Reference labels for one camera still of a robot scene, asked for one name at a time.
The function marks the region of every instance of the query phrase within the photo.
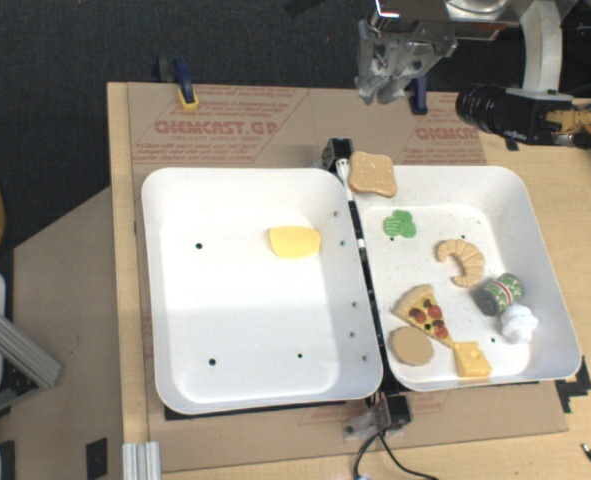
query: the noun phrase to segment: table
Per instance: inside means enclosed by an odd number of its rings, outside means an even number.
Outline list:
[[[126,443],[145,443],[149,430],[133,234],[128,84],[109,83],[107,91],[123,433]],[[332,114],[332,106],[327,111]],[[393,115],[390,109],[382,111],[382,119]],[[591,152],[526,146],[511,152],[498,137],[480,135],[487,163],[511,169],[527,186],[591,376]],[[591,391],[586,397],[573,398],[571,406],[568,432],[407,449],[398,457],[406,467],[438,478],[591,478],[591,463],[580,447],[581,443],[591,447]],[[349,479],[353,458],[339,455],[202,469],[164,478]],[[361,471],[378,480],[403,477],[381,451],[367,454]]]

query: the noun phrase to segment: white tray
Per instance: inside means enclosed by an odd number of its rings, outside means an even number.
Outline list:
[[[398,192],[393,198],[356,195],[388,359],[395,377],[416,391],[567,378],[581,355],[568,312],[523,182],[502,167],[396,166]],[[413,216],[414,238],[384,232],[394,210]],[[518,303],[539,319],[530,344],[509,343],[499,317],[484,315],[472,289],[456,286],[460,275],[453,257],[440,263],[436,245],[465,238],[486,260],[480,286],[504,272],[524,286]],[[424,366],[400,362],[389,349],[390,334],[407,325],[392,313],[399,298],[414,286],[430,283],[454,341],[477,341],[492,372],[488,378],[457,376],[453,351],[433,342],[434,356]]]
[[[320,169],[164,168],[142,187],[156,386],[184,414],[366,398],[383,367],[339,180]],[[275,226],[320,252],[277,257]]]

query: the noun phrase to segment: blue clamp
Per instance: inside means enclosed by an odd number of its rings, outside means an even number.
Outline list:
[[[428,113],[426,107],[426,76],[420,78],[413,78],[409,84],[411,96],[409,101],[411,104],[411,112],[416,116],[423,116]]]
[[[199,105],[199,100],[193,89],[193,81],[188,64],[186,64],[183,57],[175,57],[173,63],[175,64],[177,83],[179,84],[179,89],[177,90],[179,101],[184,107],[184,110],[194,110]]]

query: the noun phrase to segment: toy bread slice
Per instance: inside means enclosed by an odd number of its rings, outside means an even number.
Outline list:
[[[280,226],[268,230],[273,252],[280,258],[304,258],[319,252],[319,231],[303,226]]]
[[[390,157],[356,151],[349,163],[348,186],[353,192],[371,192],[384,197],[393,197],[397,193]]]

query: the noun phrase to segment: yellow cheese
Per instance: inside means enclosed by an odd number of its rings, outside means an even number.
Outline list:
[[[460,377],[488,377],[491,365],[476,341],[463,341],[453,345],[457,375]]]
[[[268,230],[273,252],[280,258],[303,258],[319,251],[319,231],[303,226],[281,226]]]

